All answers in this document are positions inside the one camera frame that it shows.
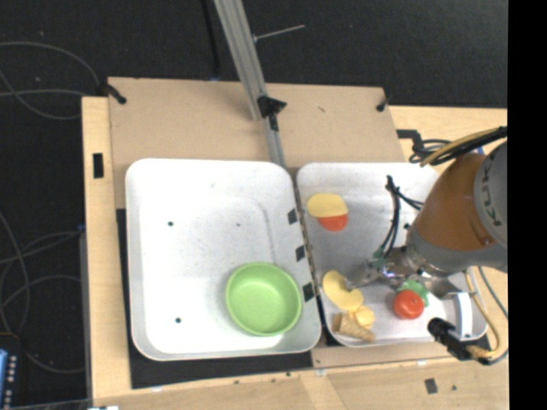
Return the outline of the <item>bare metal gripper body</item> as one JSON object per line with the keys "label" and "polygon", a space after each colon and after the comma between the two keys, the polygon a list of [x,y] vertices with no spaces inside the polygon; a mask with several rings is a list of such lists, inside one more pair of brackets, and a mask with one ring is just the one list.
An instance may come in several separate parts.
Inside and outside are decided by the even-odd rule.
{"label": "bare metal gripper body", "polygon": [[427,262],[413,248],[394,248],[384,258],[380,279],[392,288],[399,288],[407,281],[423,283],[431,277]]}

